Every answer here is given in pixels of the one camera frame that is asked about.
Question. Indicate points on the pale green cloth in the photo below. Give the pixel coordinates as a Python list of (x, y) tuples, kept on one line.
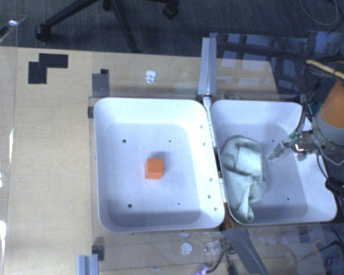
[(240, 170)]

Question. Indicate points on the white plastic tray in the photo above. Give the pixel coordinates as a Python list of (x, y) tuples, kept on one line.
[(283, 188), (137, 116)]

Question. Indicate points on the black cylinder on white bracket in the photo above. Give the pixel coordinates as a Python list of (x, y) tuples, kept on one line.
[(336, 185)]

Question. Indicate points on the orange cube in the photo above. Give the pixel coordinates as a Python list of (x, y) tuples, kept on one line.
[(154, 168)]

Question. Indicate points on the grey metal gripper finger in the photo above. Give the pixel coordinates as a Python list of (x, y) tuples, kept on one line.
[(286, 146), (276, 154)]

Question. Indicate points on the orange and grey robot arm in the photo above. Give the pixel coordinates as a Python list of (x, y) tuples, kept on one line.
[(338, 105)]

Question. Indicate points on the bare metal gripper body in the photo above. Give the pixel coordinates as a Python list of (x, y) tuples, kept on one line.
[(307, 143)]

